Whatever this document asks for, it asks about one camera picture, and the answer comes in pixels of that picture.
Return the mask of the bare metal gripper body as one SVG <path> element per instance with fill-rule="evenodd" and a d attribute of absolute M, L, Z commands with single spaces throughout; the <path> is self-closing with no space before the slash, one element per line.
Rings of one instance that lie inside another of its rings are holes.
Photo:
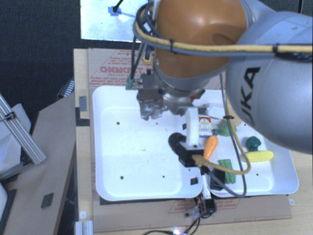
<path fill-rule="evenodd" d="M 174 115 L 184 115 L 192 107 L 192 100 L 200 98 L 209 83 L 207 75 L 192 78 L 173 78 L 161 72 L 143 74 L 139 79 L 137 101 L 153 103 L 163 101 Z"/>

